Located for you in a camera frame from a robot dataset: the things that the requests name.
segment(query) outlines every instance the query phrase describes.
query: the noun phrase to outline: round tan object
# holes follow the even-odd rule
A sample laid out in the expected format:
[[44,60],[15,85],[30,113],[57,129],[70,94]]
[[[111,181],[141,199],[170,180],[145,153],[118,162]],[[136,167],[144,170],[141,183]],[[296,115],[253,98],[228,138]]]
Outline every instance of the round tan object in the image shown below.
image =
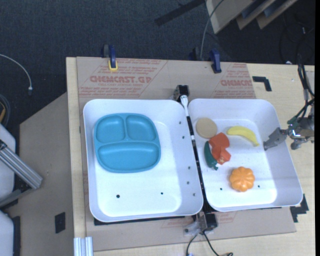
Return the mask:
[[217,135],[217,125],[210,118],[200,118],[195,125],[196,132],[203,138],[210,139]]

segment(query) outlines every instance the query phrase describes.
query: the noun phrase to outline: toy banana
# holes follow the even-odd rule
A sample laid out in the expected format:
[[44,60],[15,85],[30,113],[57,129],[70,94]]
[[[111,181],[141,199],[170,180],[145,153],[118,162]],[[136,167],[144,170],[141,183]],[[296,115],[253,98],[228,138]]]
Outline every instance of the toy banana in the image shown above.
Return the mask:
[[247,127],[240,126],[240,125],[233,126],[228,129],[226,134],[243,136],[248,140],[252,141],[254,146],[259,146],[255,133]]

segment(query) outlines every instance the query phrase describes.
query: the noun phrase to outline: dark background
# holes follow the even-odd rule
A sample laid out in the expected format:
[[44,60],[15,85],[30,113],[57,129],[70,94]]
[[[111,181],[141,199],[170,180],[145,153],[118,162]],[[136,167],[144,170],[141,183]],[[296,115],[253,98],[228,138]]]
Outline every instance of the dark background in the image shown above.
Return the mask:
[[[192,0],[0,0],[0,94],[9,102],[6,125],[19,124],[66,92],[66,57],[100,57],[112,44],[118,58],[188,60],[201,48],[209,14],[205,1],[159,25]],[[315,64],[316,0],[298,0],[264,29],[235,20],[214,34],[209,25],[203,59],[216,48],[222,62]]]

